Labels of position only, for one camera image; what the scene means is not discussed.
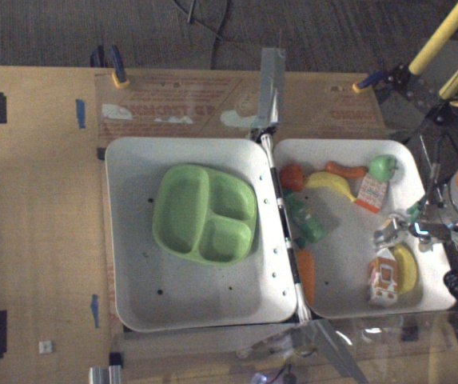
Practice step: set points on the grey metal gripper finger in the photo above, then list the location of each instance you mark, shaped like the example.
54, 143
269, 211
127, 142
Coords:
385, 236
401, 221

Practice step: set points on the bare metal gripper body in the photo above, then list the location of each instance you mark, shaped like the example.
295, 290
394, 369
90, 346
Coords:
432, 230

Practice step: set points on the white plastic tray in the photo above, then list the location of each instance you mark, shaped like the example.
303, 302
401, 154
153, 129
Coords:
196, 294
348, 246

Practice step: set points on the white and red carton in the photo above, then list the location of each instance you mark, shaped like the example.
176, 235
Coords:
372, 193

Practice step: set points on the yellow banana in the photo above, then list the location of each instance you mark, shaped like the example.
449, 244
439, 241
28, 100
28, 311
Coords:
407, 270
328, 182

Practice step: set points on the orange and white carton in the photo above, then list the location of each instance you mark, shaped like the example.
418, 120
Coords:
383, 280

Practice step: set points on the green toy apple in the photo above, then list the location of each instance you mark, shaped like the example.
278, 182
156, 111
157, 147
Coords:
382, 168

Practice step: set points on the orange toy sausage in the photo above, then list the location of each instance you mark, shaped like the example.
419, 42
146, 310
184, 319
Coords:
346, 170

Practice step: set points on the green bottle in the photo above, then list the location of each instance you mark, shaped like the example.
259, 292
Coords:
306, 218

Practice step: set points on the orange carrot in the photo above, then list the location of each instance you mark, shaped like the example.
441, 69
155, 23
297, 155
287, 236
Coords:
305, 272

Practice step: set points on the red toy tomato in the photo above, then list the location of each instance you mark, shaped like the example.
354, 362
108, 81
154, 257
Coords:
291, 177

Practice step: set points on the green divided plate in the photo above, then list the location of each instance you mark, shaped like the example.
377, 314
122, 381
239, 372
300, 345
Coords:
180, 210

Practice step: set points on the brown cardboard board red print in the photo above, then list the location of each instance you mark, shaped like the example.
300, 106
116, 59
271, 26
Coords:
196, 102

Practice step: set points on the small white square block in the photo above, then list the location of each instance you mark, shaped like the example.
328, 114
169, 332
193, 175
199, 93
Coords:
45, 346

